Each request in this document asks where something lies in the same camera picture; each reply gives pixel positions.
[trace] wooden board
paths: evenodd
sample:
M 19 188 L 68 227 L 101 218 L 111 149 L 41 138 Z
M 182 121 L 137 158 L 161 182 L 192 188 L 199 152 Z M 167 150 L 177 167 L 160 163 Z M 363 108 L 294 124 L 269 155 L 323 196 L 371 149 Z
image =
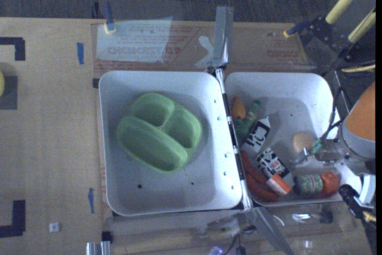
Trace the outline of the wooden board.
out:
M 111 211 L 106 198 L 102 197 L 105 190 L 102 188 L 103 151 L 97 116 L 98 92 L 92 86 L 95 69 L 91 28 L 92 24 L 101 22 L 0 19 L 0 36 L 21 37 L 26 43 L 25 61 L 14 60 L 12 46 L 0 46 L 0 70 L 5 76 L 17 76 L 18 79 L 17 109 L 0 110 L 0 227 L 12 223 L 13 201 L 25 200 L 26 203 L 25 231 L 21 236 L 0 239 L 1 254 L 85 254 L 86 243 L 100 242 L 105 223 L 110 221 Z M 212 39 L 213 23 L 184 22 L 183 26 L 199 27 Z M 258 42 L 258 50 L 267 50 L 269 38 L 280 38 L 273 34 L 275 29 L 281 31 L 289 26 L 237 24 L 237 27 L 246 29 L 253 44 Z M 263 40 L 257 39 L 256 33 L 265 35 Z M 83 64 L 79 59 L 78 43 L 84 47 Z M 197 47 L 186 46 L 189 52 L 177 58 L 180 63 L 177 67 L 188 63 Z M 242 63 L 244 59 L 242 54 L 235 61 Z M 94 213 L 88 197 L 90 189 L 94 192 Z M 60 223 L 59 232 L 50 233 L 50 223 L 53 222 Z M 119 235 L 115 232 L 117 239 L 113 248 L 117 254 L 149 254 L 159 249 L 164 250 L 161 254 L 173 254 L 174 251 L 165 251 L 171 250 L 169 244 L 176 248 L 189 248 L 191 239 L 195 241 L 195 236 L 189 232 L 183 231 L 177 236 L 177 231 L 172 231 L 163 236 L 155 229 L 141 230 L 147 234 L 134 241 L 131 240 L 134 236 L 129 235 L 130 240 L 126 240 L 125 233 Z M 365 235 L 359 224 L 351 227 L 354 235 L 348 235 L 345 228 L 343 230 L 346 237 L 355 238 L 355 244 L 365 245 Z M 219 237 L 213 241 L 210 236 L 206 239 L 208 243 L 216 244 L 218 241 L 222 243 L 223 239 L 225 245 L 220 242 L 219 245 L 227 247 L 230 239 Z M 255 242 L 248 241 L 248 245 L 257 248 L 258 239 L 254 236 Z M 162 241 L 159 248 L 149 243 L 158 240 Z M 126 246 L 128 241 L 132 243 L 130 247 Z M 208 251 L 205 240 L 196 241 L 203 247 L 183 253 Z M 288 238 L 288 241 L 293 243 L 295 239 Z M 268 253 L 272 249 L 267 245 L 262 251 Z

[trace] green can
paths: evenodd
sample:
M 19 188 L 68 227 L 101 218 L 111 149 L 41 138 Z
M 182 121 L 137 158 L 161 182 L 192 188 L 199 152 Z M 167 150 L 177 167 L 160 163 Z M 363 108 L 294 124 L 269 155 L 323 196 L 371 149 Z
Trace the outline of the green can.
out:
M 319 174 L 295 176 L 293 181 L 295 183 L 294 191 L 298 195 L 317 195 L 321 193 L 322 188 L 324 187 Z

